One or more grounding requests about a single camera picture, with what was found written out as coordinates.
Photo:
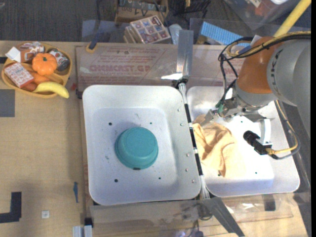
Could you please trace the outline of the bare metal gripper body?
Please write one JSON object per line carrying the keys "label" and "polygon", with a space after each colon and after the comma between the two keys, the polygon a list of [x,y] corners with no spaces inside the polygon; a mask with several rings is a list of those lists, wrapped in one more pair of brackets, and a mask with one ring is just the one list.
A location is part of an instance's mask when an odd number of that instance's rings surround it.
{"label": "bare metal gripper body", "polygon": [[234,116],[247,116],[258,114],[258,111],[266,105],[249,105],[239,97],[221,99],[216,105],[217,114],[222,118],[232,118]]}

